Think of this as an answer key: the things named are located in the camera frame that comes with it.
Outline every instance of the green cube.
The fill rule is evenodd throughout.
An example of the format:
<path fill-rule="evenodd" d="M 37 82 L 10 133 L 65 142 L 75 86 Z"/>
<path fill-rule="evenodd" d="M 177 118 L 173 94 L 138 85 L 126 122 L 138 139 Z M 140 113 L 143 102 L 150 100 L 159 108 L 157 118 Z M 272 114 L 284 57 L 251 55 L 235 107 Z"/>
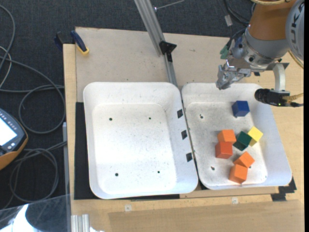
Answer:
<path fill-rule="evenodd" d="M 233 144 L 233 146 L 243 151 L 245 148 L 249 146 L 251 139 L 252 139 L 251 136 L 241 131 L 240 134 L 238 134 L 238 136 L 236 137 L 237 141 Z"/>

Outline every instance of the wooden cube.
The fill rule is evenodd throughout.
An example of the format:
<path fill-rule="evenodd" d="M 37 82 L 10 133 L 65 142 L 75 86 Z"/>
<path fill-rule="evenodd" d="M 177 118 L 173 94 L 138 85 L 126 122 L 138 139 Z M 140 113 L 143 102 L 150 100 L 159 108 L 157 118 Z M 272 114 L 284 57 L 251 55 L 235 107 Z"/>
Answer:
<path fill-rule="evenodd" d="M 230 142 L 218 142 L 215 150 L 216 158 L 229 159 L 233 155 L 233 145 Z"/>
<path fill-rule="evenodd" d="M 217 138 L 219 142 L 230 142 L 232 144 L 236 142 L 234 130 L 222 130 L 218 133 Z"/>
<path fill-rule="evenodd" d="M 249 168 L 254 162 L 255 160 L 253 159 L 253 157 L 246 151 L 233 163 Z"/>
<path fill-rule="evenodd" d="M 235 117 L 244 117 L 250 112 L 247 101 L 236 101 L 232 105 L 232 110 Z"/>
<path fill-rule="evenodd" d="M 240 134 L 237 136 L 237 141 L 233 144 L 234 147 L 237 149 L 243 151 L 249 146 L 249 143 L 252 139 L 251 136 L 249 136 L 247 133 L 241 131 Z"/>
<path fill-rule="evenodd" d="M 248 135 L 252 137 L 249 145 L 253 146 L 261 139 L 263 133 L 257 127 L 253 126 L 248 132 Z"/>
<path fill-rule="evenodd" d="M 230 169 L 229 180 L 242 184 L 247 179 L 248 168 L 235 164 Z"/>

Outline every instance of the white bin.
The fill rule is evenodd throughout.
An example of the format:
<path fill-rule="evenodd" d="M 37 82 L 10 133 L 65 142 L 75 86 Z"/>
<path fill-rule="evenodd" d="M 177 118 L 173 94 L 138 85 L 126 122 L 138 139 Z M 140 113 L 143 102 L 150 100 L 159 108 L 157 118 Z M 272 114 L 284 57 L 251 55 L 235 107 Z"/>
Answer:
<path fill-rule="evenodd" d="M 180 91 L 170 83 L 87 85 L 93 193 L 115 199 L 193 191 L 198 177 L 182 109 Z"/>
<path fill-rule="evenodd" d="M 225 90 L 207 83 L 189 83 L 182 88 L 198 175 L 207 188 L 284 186 L 290 183 L 292 172 L 271 106 L 254 98 L 259 88 L 256 84 L 241 83 L 233 84 Z M 250 112 L 246 116 L 234 117 L 232 105 L 236 101 L 248 102 Z M 247 133 L 252 126 L 264 134 L 259 142 L 243 151 L 233 146 L 233 156 L 229 159 L 215 157 L 217 134 L 221 130 L 233 129 L 237 135 L 241 131 Z M 255 162 L 248 169 L 247 180 L 240 185 L 228 180 L 228 177 L 233 161 L 245 151 L 252 155 Z"/>

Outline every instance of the dark floor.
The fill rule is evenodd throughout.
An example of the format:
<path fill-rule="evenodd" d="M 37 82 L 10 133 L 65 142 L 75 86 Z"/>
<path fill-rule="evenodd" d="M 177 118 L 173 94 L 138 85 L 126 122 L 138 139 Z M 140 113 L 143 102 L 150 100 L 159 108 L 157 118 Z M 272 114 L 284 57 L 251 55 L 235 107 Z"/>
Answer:
<path fill-rule="evenodd" d="M 154 6 L 160 7 L 180 0 L 151 1 Z M 241 20 L 247 22 L 250 19 L 250 1 L 226 1 L 240 14 L 239 17 L 244 17 Z M 40 71 L 57 85 L 63 85 L 62 53 L 54 43 L 57 32 L 69 35 L 75 26 L 146 30 L 133 0 L 0 0 L 0 5 L 12 13 L 16 23 L 15 38 L 9 51 L 12 59 Z M 163 32 L 219 37 L 230 37 L 231 34 L 216 0 L 184 0 L 177 5 L 160 9 L 157 16 Z M 233 23 L 232 34 L 244 28 L 235 19 Z M 9 46 L 12 31 L 9 15 L 0 8 L 0 46 Z M 3 55 L 4 51 L 0 50 L 0 56 Z M 7 69 L 6 63 L 0 70 L 0 83 Z M 18 110 L 25 93 L 7 93 L 3 89 L 34 89 L 47 84 L 50 83 L 37 73 L 13 64 L 1 87 L 0 107 L 20 120 Z M 63 104 L 55 90 L 31 94 L 20 110 L 24 123 L 35 131 L 48 131 L 63 122 Z M 29 149 L 48 148 L 63 140 L 61 126 L 48 134 L 37 134 L 29 130 L 28 134 L 26 148 Z M 53 154 L 57 161 L 59 183 L 51 197 L 56 197 L 65 194 L 64 162 L 61 148 L 53 150 Z M 16 164 L 13 162 L 0 171 L 0 209 L 12 196 L 9 181 Z M 25 199 L 41 199 L 50 192 L 54 175 L 54 167 L 46 157 L 33 157 L 21 166 L 16 193 Z M 23 203 L 24 201 L 14 197 L 7 207 Z"/>

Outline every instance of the screen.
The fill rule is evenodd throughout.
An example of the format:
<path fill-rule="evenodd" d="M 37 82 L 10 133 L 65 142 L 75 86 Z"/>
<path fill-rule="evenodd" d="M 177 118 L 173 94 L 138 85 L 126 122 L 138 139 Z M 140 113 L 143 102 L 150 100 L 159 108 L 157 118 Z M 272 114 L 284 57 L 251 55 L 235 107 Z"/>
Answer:
<path fill-rule="evenodd" d="M 0 118 L 0 145 L 6 144 L 16 136 L 17 134 Z"/>

